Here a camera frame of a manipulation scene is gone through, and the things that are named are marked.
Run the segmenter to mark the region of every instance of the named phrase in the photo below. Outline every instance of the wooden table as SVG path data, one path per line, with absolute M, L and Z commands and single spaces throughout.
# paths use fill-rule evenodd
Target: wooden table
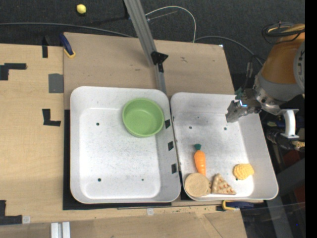
M 27 64 L 26 70 L 10 70 L 8 81 L 0 80 L 0 199 L 6 200 L 5 214 L 30 216 L 31 223 L 71 221 L 72 227 L 78 227 L 77 231 L 72 228 L 72 233 L 78 232 L 76 237 L 85 237 L 83 232 L 79 232 L 80 227 L 91 224 L 93 220 L 97 221 L 94 226 L 101 225 L 105 218 L 113 223 L 120 218 L 119 222 L 127 226 L 142 225 L 143 221 L 149 221 L 146 208 L 63 211 L 63 121 L 64 110 L 69 108 L 69 94 L 77 86 L 155 88 L 154 72 L 146 63 L 138 39 L 74 33 L 65 35 L 76 51 L 74 59 L 69 59 L 62 47 L 48 46 L 48 58 L 43 58 L 41 46 L 0 44 L 0 65 Z M 233 94 L 222 47 L 155 42 L 159 52 L 169 55 L 164 62 L 169 97 L 181 91 Z M 92 47 L 96 52 L 88 53 L 87 50 Z M 88 66 L 95 68 L 90 71 L 93 73 L 86 70 Z M 49 92 L 49 74 L 54 73 L 64 75 L 64 93 Z M 60 120 L 60 126 L 43 125 L 42 109 L 50 109 L 51 120 Z M 239 232 L 235 230 L 236 237 L 246 237 L 240 211 L 224 217 L 224 213 L 215 209 L 214 204 L 218 203 L 206 205 L 177 199 L 171 207 L 155 208 L 146 229 L 150 231 L 151 225 L 167 225 L 167 229 L 173 229 L 171 223 L 174 222 L 176 228 L 180 225 L 182 229 L 178 232 L 180 235 L 188 235 L 192 230 L 186 223 L 196 221 L 197 230 L 201 225 L 204 227 L 201 237 L 225 237 L 216 231 L 214 225 L 218 223 L 222 226 L 221 223 L 229 220 L 231 225 L 236 221 L 242 227 Z M 0 234 L 10 228 L 14 227 L 0 229 Z

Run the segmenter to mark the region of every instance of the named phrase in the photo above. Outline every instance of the orange carrot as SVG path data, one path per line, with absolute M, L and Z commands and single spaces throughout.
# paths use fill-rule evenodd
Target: orange carrot
M 206 157 L 205 153 L 201 151 L 201 144 L 195 144 L 196 152 L 194 154 L 196 169 L 202 175 L 206 175 Z

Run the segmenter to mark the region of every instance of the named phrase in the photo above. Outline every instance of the dark background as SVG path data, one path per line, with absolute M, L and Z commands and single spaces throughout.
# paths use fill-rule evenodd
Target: dark background
M 76 5 L 87 7 L 85 16 L 76 13 Z M 305 0 L 141 0 L 144 12 L 168 5 L 189 10 L 196 19 L 196 38 L 220 36 L 239 42 L 254 54 L 266 58 L 272 45 L 261 35 L 268 24 L 304 23 Z M 166 9 L 152 14 L 172 14 L 150 20 L 155 39 L 191 41 L 194 24 L 191 16 L 181 9 Z M 124 17 L 122 0 L 0 0 L 0 43 L 41 45 L 48 36 L 51 45 L 60 45 L 58 34 L 64 31 L 107 34 L 73 27 L 3 26 L 12 22 L 52 22 L 84 25 L 125 33 L 136 37 L 132 22 Z M 238 44 L 208 38 L 198 42 L 223 44 L 235 89 L 241 86 L 251 55 Z M 260 70 L 254 62 L 254 74 Z

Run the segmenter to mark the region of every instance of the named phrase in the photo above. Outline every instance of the green plate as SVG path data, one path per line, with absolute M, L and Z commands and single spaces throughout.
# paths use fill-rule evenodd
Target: green plate
M 125 104 L 122 119 L 127 130 L 137 137 L 158 133 L 164 124 L 162 108 L 154 101 L 138 98 Z

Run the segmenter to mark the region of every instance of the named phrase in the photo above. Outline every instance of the black hole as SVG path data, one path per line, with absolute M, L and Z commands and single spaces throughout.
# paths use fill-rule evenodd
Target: black hole
M 172 165 L 172 174 L 177 172 L 177 166 L 176 164 Z
M 168 127 L 170 127 L 170 120 L 166 120 L 165 121 L 165 129 L 167 129 Z
M 169 151 L 172 150 L 172 149 L 174 148 L 173 141 L 170 141 L 170 142 L 167 144 L 167 146 L 168 146 L 168 150 L 169 150 Z

